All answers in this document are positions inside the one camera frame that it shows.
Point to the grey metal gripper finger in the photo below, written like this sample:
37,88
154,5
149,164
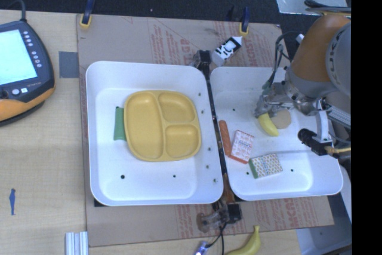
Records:
260,107
273,111

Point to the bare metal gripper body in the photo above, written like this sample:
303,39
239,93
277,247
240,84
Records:
294,98

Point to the yellow banana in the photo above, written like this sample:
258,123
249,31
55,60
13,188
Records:
268,127
250,245

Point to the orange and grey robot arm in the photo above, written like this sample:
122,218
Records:
313,50

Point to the brown round biscuit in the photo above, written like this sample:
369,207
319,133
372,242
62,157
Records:
284,120

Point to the orange and white packet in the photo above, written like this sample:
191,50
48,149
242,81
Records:
243,146

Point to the thin black and white rod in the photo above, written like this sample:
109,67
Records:
215,125

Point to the green and orange patterned carton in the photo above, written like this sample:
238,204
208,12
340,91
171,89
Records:
266,165

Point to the black and white milk carton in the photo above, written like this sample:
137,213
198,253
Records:
226,49

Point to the white plastic tray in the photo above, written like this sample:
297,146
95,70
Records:
298,182
110,182

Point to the yellow divided plate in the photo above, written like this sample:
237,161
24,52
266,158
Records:
143,125

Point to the green flat packet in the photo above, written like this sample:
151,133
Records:
118,124

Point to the brown cardboard board red print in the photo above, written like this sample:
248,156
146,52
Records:
125,38

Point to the black cylinder on white bracket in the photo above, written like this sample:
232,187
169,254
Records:
311,140

